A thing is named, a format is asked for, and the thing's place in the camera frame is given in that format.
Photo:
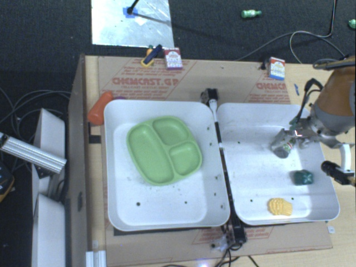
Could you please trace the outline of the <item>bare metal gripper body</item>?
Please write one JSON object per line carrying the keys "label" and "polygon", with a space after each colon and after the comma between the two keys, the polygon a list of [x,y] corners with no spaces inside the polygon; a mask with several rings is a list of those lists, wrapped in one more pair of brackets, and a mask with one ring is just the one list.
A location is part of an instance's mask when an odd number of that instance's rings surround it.
{"label": "bare metal gripper body", "polygon": [[310,137],[313,139],[312,143],[320,142],[331,149],[339,149],[344,144],[337,140],[336,133],[326,128],[322,122],[313,117],[300,118],[297,120],[295,117],[289,122],[290,131],[293,138],[298,136]]}

